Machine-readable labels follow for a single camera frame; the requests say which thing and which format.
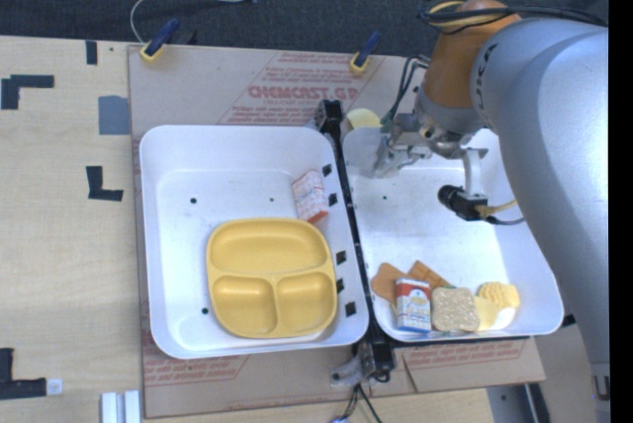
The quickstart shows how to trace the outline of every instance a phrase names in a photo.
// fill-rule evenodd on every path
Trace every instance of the yellow plate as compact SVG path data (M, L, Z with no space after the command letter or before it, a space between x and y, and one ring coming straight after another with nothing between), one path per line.
M248 338L321 331L336 314L334 267L322 233L307 221L228 221L207 244L209 294L217 320Z

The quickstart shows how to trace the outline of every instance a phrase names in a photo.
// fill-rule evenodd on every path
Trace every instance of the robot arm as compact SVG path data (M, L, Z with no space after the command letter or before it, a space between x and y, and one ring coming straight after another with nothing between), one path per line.
M482 7L503 5L471 0L458 11ZM608 29L512 15L468 30L440 36L414 114L394 119L377 175L427 157L424 147L464 159L468 176L465 144L481 127L497 134L514 196L579 324L597 419L610 421ZM457 198L471 200L468 190ZM472 219L467 207L453 210Z
M495 34L471 73L475 110L577 319L598 416L609 410L608 31L525 20Z

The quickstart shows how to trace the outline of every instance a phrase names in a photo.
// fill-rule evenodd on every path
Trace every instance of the gray floor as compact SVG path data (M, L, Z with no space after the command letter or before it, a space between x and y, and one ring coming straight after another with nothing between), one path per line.
M578 326L536 338L547 379L488 389L497 423L595 423L590 373ZM535 389L540 389L539 398Z

